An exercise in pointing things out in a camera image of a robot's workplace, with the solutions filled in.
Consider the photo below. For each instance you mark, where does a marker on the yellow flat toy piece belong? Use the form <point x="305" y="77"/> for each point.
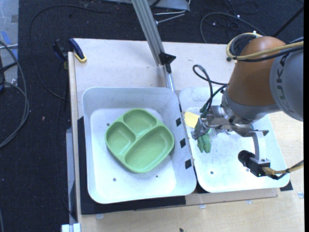
<point x="190" y="120"/>

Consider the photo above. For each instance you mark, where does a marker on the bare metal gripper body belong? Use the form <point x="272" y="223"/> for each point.
<point x="217" y="117"/>

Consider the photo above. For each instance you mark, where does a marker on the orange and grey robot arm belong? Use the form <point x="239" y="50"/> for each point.
<point x="253" y="81"/>

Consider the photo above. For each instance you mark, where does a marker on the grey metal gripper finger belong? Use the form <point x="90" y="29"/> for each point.
<point x="198" y="130"/>
<point x="212" y="132"/>

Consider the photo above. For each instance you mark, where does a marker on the black cylinder on white bracket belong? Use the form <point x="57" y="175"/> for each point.
<point x="251" y="162"/>

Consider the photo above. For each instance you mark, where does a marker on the green toy vegetable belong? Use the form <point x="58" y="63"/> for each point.
<point x="204" y="144"/>

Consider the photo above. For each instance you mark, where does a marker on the pale cardboard board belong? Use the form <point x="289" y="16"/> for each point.
<point x="116" y="64"/>

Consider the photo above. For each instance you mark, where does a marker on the white plastic tray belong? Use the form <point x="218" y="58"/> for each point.
<point x="224" y="173"/>
<point x="135" y="187"/>

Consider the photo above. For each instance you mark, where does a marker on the green divided plate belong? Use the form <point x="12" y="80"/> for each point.
<point x="144" y="151"/>

